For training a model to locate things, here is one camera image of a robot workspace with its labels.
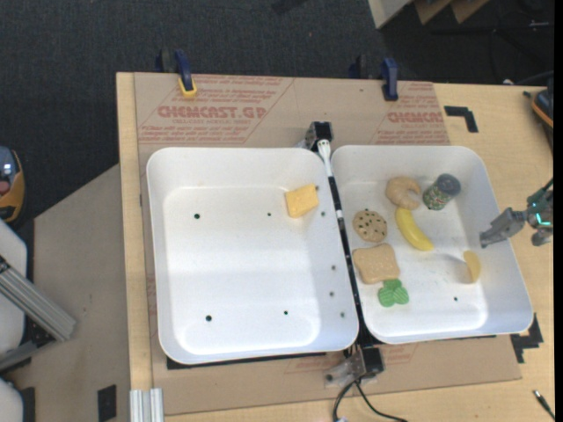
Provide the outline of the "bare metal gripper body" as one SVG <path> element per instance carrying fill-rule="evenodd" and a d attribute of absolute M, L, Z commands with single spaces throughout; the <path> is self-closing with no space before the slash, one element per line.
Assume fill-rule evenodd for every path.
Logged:
<path fill-rule="evenodd" d="M 526 200 L 527 221 L 535 229 L 548 229 L 552 220 L 552 182 L 540 187 Z"/>

